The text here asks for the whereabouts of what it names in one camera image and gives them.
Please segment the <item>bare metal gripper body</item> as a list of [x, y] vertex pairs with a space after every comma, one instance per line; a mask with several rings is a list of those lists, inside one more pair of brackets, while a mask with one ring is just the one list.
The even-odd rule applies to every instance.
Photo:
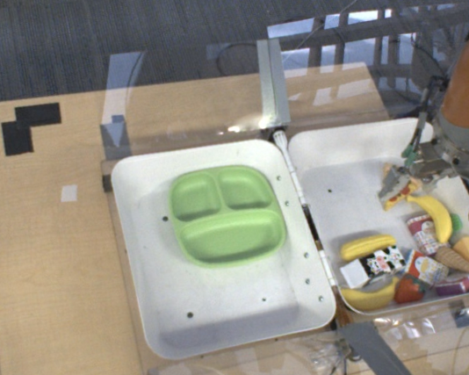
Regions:
[[408, 174], [429, 186], [442, 178], [456, 177], [456, 152], [456, 146], [445, 138], [414, 144], [406, 158]]

